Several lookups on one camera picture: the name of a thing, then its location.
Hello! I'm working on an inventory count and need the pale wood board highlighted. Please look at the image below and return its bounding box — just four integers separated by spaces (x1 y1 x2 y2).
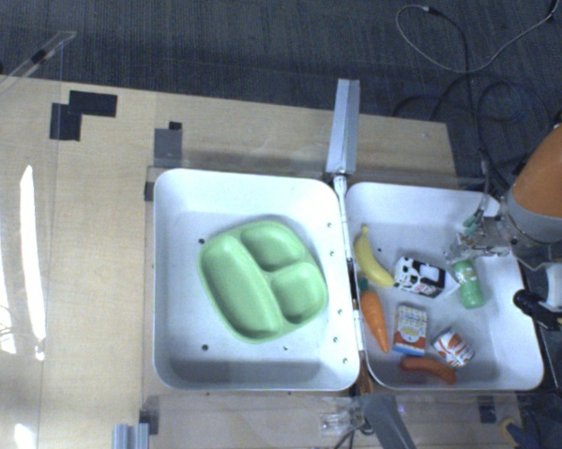
130 91 542 449

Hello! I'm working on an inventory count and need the orange carrot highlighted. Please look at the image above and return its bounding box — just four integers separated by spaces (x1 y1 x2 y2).
352 277 396 356

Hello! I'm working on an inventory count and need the orange and white can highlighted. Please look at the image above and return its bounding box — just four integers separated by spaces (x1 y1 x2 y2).
431 326 478 370

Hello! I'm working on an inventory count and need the yellow banana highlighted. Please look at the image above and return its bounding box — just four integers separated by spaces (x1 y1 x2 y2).
351 224 400 289

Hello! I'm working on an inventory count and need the red sausage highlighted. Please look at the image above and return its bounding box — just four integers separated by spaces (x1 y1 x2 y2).
398 354 459 387

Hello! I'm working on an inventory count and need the green divided plate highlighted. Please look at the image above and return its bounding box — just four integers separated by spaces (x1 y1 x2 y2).
193 216 335 349

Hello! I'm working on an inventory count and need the black and white cow-print carton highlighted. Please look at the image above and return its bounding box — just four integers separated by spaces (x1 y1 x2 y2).
392 255 462 302

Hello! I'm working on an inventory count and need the green bottle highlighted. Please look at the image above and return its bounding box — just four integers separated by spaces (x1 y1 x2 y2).
448 256 490 311

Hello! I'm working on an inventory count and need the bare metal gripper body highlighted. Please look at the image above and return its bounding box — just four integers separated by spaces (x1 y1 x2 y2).
444 212 523 266

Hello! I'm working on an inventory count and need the red and white carton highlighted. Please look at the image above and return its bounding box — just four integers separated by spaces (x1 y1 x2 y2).
391 304 430 358

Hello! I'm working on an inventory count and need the black cylinder on white bracket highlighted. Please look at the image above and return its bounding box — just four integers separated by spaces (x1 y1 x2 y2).
511 259 562 331

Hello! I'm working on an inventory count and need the white plastic tray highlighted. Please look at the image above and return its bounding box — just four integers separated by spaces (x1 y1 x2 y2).
142 166 372 400
335 180 555 399

